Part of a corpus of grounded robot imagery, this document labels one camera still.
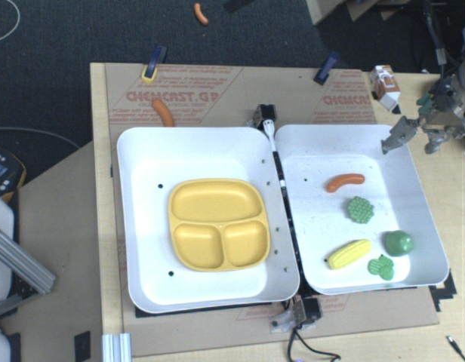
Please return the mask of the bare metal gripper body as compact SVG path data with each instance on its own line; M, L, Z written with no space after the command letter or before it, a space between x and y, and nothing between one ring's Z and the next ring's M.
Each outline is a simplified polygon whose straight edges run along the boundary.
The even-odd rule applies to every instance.
M440 78L430 89L433 100L428 124L465 127L465 89L458 74Z

